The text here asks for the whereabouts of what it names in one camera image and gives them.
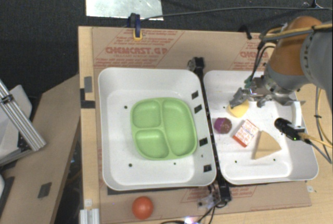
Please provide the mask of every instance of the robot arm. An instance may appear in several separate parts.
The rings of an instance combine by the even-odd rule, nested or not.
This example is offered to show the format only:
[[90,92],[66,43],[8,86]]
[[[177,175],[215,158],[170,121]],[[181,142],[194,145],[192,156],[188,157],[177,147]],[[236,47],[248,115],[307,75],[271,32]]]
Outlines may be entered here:
[[[314,27],[321,22],[312,17],[298,17],[283,31]],[[332,110],[332,26],[280,39],[261,78],[251,79],[251,85],[239,89],[230,101],[233,108],[251,98],[262,107],[265,101],[276,100],[289,105],[291,93],[304,84],[313,83],[326,90]]]

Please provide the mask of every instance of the green plate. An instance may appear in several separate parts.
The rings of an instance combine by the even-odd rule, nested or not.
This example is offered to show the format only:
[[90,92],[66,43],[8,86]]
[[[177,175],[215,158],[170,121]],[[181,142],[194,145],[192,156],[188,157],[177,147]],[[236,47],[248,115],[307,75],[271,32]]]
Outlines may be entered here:
[[138,152],[150,160],[180,159],[197,148],[197,133],[188,105],[176,98],[145,99],[131,109]]

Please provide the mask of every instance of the tomato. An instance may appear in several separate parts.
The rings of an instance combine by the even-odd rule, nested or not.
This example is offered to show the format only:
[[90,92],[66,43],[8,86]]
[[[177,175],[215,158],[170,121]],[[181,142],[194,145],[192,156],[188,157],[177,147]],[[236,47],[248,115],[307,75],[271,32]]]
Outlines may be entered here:
[[144,220],[149,218],[153,211],[153,204],[146,196],[140,196],[132,204],[132,212],[138,219]]

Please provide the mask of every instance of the small box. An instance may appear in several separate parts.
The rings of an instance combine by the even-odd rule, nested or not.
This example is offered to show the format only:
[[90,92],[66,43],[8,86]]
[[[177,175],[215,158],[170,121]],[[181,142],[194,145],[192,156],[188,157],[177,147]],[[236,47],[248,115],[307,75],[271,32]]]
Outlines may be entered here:
[[251,140],[258,134],[259,129],[249,120],[245,120],[233,138],[243,147],[247,147]]

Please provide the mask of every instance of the black carpet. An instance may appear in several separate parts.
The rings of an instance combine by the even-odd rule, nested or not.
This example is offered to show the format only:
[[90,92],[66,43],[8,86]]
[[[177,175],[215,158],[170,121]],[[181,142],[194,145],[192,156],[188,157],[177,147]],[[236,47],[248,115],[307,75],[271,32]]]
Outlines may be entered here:
[[[312,0],[162,0],[164,14],[237,6],[304,7]],[[332,0],[318,0],[332,7]],[[147,28],[237,31],[243,24],[252,32],[299,15],[323,21],[331,11],[235,10],[210,14],[169,17],[149,21]],[[0,78],[12,88],[22,84],[37,95],[78,72],[80,25],[122,26],[124,20],[85,15],[85,0],[0,0]]]

